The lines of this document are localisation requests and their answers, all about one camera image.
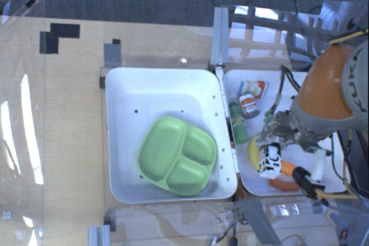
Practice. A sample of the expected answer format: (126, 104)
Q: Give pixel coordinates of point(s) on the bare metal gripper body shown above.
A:
(284, 125)

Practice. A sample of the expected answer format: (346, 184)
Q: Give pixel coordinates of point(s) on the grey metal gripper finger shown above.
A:
(282, 143)
(263, 136)

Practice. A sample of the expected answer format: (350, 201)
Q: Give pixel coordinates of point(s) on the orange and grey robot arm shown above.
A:
(323, 89)

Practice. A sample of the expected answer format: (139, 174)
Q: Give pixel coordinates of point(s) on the yellow banana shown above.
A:
(253, 154)

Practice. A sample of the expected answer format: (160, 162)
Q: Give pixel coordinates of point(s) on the black and white cow-print carton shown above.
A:
(270, 164)

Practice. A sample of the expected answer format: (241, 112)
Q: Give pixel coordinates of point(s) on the green plastic bottle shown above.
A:
(239, 126)

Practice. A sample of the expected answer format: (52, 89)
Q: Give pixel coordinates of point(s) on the orange carrot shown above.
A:
(287, 168)

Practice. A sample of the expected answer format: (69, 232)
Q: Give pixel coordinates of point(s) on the red and white can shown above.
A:
(248, 106)

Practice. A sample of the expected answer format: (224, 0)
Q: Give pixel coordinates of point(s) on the white plastic tray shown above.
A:
(288, 86)
(138, 89)

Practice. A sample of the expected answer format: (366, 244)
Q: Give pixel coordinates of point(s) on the red sausage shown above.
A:
(284, 185)

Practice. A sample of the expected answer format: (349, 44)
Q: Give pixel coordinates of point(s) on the blue white and red carton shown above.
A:
(253, 87)

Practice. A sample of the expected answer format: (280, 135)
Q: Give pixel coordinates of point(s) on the green divided plate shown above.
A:
(164, 149)

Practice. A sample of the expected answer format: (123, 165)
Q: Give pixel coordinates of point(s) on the black cylinder on white bracket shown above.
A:
(304, 180)

